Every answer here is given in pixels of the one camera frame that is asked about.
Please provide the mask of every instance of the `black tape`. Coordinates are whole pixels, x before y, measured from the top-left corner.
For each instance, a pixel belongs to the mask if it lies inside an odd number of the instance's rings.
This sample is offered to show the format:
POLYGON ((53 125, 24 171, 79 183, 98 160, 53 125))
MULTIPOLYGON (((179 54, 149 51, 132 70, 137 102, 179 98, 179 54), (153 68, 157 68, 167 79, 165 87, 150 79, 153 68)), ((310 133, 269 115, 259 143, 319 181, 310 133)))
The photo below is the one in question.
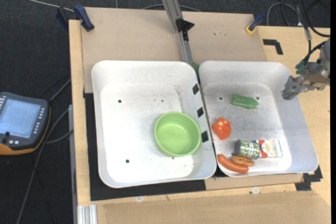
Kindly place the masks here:
POLYGON ((308 173, 303 174, 303 182, 295 183, 295 187, 297 191, 300 190, 311 190, 312 182, 320 182, 323 178, 321 168, 318 166, 314 171, 314 174, 310 175, 308 173))
POLYGON ((199 109, 197 110, 197 116, 198 116, 198 117, 201 117, 203 114, 204 114, 203 108, 199 108, 199 109))
POLYGON ((193 87, 193 93, 194 93, 194 95, 197 94, 199 90, 200 89, 198 88, 198 85, 195 84, 195 86, 193 87))
POLYGON ((201 136, 202 136, 202 142, 203 143, 209 140, 209 136, 208 136, 208 132, 207 131, 203 132, 201 134, 201 136))
POLYGON ((263 39, 263 42, 264 42, 264 45, 275 46, 277 54, 279 54, 279 55, 284 54, 283 51, 282 51, 280 43, 276 39, 263 39))

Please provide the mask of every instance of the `white cable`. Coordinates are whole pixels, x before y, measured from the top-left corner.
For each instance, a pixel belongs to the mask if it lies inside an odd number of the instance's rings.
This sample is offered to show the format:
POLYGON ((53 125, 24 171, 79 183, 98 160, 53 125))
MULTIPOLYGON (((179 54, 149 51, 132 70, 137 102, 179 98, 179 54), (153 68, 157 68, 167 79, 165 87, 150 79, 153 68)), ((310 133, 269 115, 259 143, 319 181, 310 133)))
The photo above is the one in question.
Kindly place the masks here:
MULTIPOLYGON (((51 6, 51 7, 56 7, 56 8, 59 7, 59 6, 54 5, 54 4, 49 4, 49 3, 45 3, 45 2, 41 2, 41 1, 37 1, 37 0, 28 0, 28 1, 32 1, 32 2, 35 2, 35 3, 38 3, 38 4, 43 4, 43 5, 47 5, 47 6, 51 6)), ((66 9, 66 10, 68 10, 70 12, 73 12, 73 10, 70 9, 70 8, 63 8, 63 9, 66 9)))

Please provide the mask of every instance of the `green bowl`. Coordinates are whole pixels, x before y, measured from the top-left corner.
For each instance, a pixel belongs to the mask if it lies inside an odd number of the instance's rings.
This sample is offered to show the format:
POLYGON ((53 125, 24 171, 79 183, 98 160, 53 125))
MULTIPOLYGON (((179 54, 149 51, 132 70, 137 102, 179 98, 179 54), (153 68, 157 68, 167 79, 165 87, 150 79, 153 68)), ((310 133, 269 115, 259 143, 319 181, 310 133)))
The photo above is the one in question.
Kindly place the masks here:
POLYGON ((159 149, 170 157, 193 154, 201 144, 201 131, 193 118, 181 112, 161 115, 154 127, 159 149))

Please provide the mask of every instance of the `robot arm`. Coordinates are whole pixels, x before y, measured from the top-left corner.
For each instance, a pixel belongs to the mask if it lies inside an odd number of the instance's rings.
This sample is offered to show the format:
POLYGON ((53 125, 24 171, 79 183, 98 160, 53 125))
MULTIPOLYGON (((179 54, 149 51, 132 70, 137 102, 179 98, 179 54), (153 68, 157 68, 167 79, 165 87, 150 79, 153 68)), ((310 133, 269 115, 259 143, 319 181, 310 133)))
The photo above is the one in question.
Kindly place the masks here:
POLYGON ((315 49, 320 49, 319 59, 316 62, 303 61, 297 65, 297 74, 300 76, 288 78, 285 89, 281 92, 284 99, 293 99, 300 92, 323 90, 326 85, 330 85, 330 38, 315 49))

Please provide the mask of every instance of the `black carpet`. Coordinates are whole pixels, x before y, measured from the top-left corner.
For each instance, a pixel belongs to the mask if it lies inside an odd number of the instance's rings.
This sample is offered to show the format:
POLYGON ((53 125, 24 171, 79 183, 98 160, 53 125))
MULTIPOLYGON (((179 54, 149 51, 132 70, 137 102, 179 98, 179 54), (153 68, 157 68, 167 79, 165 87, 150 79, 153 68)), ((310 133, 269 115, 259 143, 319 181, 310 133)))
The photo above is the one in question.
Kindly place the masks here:
MULTIPOLYGON (((38 0, 73 9, 75 5, 115 7, 115 0, 38 0)), ((257 16, 280 0, 179 0, 181 5, 204 12, 247 13, 257 16)), ((120 8, 143 8, 161 0, 118 0, 120 8)), ((298 5, 302 23, 330 27, 330 0, 286 0, 298 5)), ((27 0, 0 0, 0 92, 8 91, 38 97, 53 82, 70 72, 68 33, 56 21, 56 8, 27 0)), ((275 6, 269 24, 294 26, 297 15, 275 6)), ((50 99, 67 81, 63 78, 48 88, 43 98, 50 99)), ((71 104, 67 87, 52 103, 51 124, 71 104)), ((67 116, 60 121, 50 139, 68 132, 67 116)), ((21 223, 72 223, 72 197, 69 141, 46 145, 37 167, 21 223)), ((22 156, 0 156, 0 223, 16 222, 38 151, 22 156)))

